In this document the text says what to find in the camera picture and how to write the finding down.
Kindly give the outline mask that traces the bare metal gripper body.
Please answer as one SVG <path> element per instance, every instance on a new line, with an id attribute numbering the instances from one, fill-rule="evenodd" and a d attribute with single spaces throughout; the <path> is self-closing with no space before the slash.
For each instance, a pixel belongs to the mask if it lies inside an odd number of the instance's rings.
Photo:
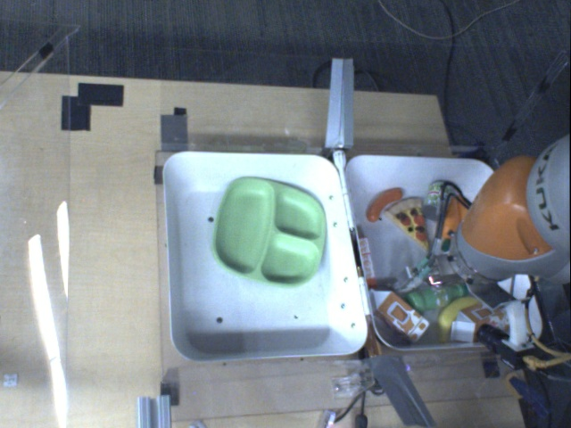
<path id="1" fill-rule="evenodd" d="M 428 282 L 433 286 L 473 281 L 474 271 L 460 257 L 437 256 L 429 264 Z"/>

